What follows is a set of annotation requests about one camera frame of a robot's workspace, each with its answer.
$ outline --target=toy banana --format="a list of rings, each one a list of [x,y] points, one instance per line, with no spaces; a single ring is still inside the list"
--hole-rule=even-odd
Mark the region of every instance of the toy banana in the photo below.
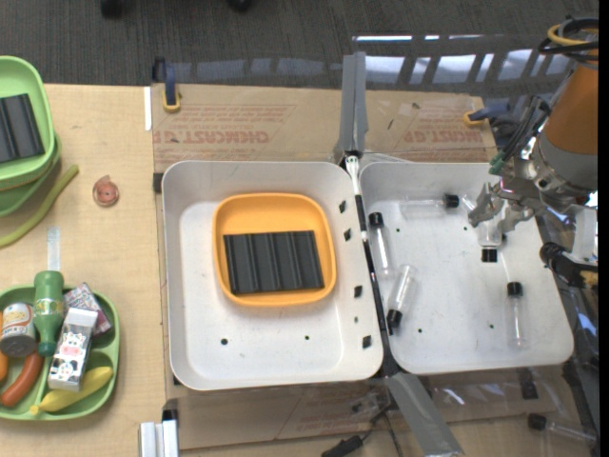
[[[80,391],[68,391],[66,389],[55,389],[48,392],[38,405],[29,408],[32,415],[40,411],[54,412],[80,401],[98,389],[102,388],[112,377],[114,370],[104,366],[88,370],[83,376],[83,384]]]

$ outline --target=small box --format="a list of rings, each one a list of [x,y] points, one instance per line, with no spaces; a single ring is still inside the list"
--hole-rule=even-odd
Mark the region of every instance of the small box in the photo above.
[[[103,335],[112,328],[112,323],[99,306],[99,303],[97,303],[97,299],[87,283],[81,283],[73,290],[64,294],[64,316],[68,314],[69,308],[97,311],[97,323],[93,328],[93,337]]]
[[[96,321],[96,311],[68,310],[50,363],[47,383],[51,389],[80,390]]]

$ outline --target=black cap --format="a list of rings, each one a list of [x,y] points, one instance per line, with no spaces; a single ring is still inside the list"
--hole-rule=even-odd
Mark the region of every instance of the black cap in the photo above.
[[[522,285],[518,281],[512,281],[507,284],[508,296],[522,296]]]
[[[391,328],[399,327],[400,322],[402,321],[402,312],[397,311],[396,309],[391,309],[387,313],[387,324]]]
[[[543,416],[540,415],[538,413],[531,413],[528,416],[528,424],[529,424],[529,428],[532,428],[534,430],[545,430],[545,426],[548,423],[548,419]]]
[[[594,369],[599,370],[599,357],[598,355],[593,355],[590,357],[588,364],[592,366]]]
[[[459,206],[459,196],[456,194],[444,194],[444,206],[448,209],[455,209]]]
[[[482,249],[482,261],[484,263],[496,263],[497,262],[497,250],[495,248],[483,248]]]
[[[370,227],[384,227],[383,214],[379,211],[370,213],[368,220],[370,221]]]

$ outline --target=gray carpet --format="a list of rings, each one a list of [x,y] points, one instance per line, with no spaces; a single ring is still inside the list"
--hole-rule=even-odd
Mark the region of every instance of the gray carpet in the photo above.
[[[99,0],[0,0],[0,54],[30,61],[49,83],[147,85],[155,56],[195,63],[246,84],[240,60],[324,63],[275,73],[272,84],[337,88],[337,63],[362,34],[527,33],[544,37],[566,14],[598,16],[599,0],[123,0],[118,19]],[[265,84],[263,76],[257,84]]]

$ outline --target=orange tray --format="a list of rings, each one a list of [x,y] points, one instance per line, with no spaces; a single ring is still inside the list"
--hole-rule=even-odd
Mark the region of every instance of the orange tray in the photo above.
[[[336,257],[330,228],[322,208],[310,198],[290,193],[250,193],[226,198],[212,220],[213,258],[223,293],[239,305],[285,307],[319,301],[336,283]],[[259,292],[235,296],[230,291],[225,235],[313,230],[324,287]]]

